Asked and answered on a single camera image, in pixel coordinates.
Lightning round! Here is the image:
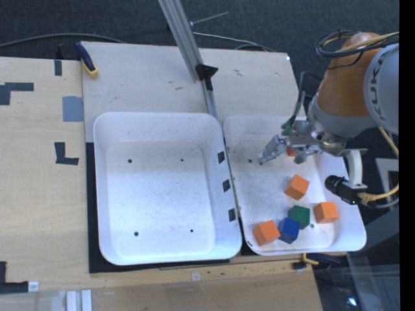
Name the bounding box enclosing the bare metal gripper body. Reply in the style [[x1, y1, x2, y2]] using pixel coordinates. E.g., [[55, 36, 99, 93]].
[[284, 119, 347, 157]]

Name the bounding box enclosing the white plastic tray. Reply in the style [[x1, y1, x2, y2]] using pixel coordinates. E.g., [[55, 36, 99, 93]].
[[222, 114, 368, 257], [93, 111, 243, 266]]

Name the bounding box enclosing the green cube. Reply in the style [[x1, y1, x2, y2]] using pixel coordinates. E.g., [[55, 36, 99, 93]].
[[287, 205, 311, 231]]

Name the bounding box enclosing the blue cube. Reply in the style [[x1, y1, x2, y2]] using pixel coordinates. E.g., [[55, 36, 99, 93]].
[[277, 216, 302, 245]]

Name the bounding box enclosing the black cylinder on white bracket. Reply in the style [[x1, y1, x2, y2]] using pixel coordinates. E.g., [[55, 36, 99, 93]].
[[324, 148, 369, 206]]

